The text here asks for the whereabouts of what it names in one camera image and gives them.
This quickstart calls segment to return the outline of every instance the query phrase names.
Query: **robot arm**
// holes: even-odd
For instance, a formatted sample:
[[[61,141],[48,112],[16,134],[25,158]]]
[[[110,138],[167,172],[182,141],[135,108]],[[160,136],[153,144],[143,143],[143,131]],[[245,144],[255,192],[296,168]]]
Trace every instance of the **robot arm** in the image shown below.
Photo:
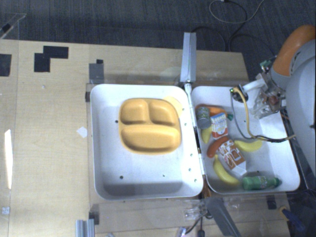
[[[315,26],[296,29],[282,46],[271,69],[256,81],[239,86],[247,92],[260,88],[251,113],[261,119],[287,107],[296,138],[316,175],[315,167]]]

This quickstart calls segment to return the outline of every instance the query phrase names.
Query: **gray carpet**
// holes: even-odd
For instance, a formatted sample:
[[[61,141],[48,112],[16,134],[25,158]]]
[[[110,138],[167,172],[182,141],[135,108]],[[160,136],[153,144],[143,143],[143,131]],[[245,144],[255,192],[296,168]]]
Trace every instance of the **gray carpet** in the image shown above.
[[[224,50],[239,25],[221,23],[208,11],[213,0],[0,0],[4,13],[27,13],[21,27],[23,40],[182,48],[183,32],[198,26],[197,48]],[[261,0],[232,0],[248,17]],[[214,13],[224,20],[240,21],[245,15],[232,3],[215,3]],[[288,35],[303,24],[315,25],[316,0],[266,0],[247,22],[232,51],[242,52],[250,79],[259,63],[277,54]]]

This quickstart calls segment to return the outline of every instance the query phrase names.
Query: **can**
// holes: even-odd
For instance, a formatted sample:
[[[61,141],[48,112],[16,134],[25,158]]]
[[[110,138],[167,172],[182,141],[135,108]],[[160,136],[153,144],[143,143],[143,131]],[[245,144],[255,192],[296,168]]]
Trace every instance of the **can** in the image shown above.
[[[207,129],[211,126],[211,120],[209,118],[209,108],[199,107],[196,109],[197,126],[200,129]]]

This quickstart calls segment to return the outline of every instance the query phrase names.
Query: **white tray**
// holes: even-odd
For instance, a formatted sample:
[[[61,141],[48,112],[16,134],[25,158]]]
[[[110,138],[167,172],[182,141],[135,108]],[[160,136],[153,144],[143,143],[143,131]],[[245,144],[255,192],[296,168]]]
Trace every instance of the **white tray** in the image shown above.
[[[232,113],[229,87],[212,87],[199,86],[192,91],[193,105],[209,104],[219,106],[225,109],[228,113]],[[249,92],[249,107],[253,106],[254,98],[258,91]],[[238,124],[247,136],[245,123],[245,110],[242,103],[234,101],[234,108]],[[227,120],[229,136],[232,139],[241,139],[242,136],[238,132],[235,122]],[[286,137],[286,131],[282,122],[280,113],[276,113],[265,117],[261,120],[255,119],[250,115],[250,130],[253,134],[261,134],[271,138]],[[208,146],[213,142],[211,139],[208,144],[203,143],[198,130],[200,146],[207,175],[209,186],[220,194],[256,194],[256,193],[277,193],[289,192],[296,190],[300,185],[300,176],[295,164],[295,159],[288,141],[282,143],[263,142],[260,150],[252,153],[242,153],[246,159],[247,171],[249,176],[265,175],[267,177],[277,177],[282,184],[273,189],[265,189],[258,191],[245,191],[241,185],[231,187],[224,184],[217,177],[213,170],[213,158],[206,155]]]
[[[165,155],[128,151],[119,138],[119,109],[130,98],[172,96],[183,107],[181,144]],[[203,187],[188,97],[179,87],[101,84],[91,91],[95,189],[103,199],[193,197]]]

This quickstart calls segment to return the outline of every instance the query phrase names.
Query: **sausage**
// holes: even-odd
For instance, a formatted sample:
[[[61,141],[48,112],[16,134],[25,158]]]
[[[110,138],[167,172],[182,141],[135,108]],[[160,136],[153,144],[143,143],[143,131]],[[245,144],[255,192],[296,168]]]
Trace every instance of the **sausage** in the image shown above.
[[[215,140],[211,145],[209,145],[207,149],[207,153],[206,153],[207,156],[210,158],[214,157],[218,148],[227,141],[229,141],[229,138],[227,136],[224,136],[222,138],[219,138],[218,140]]]

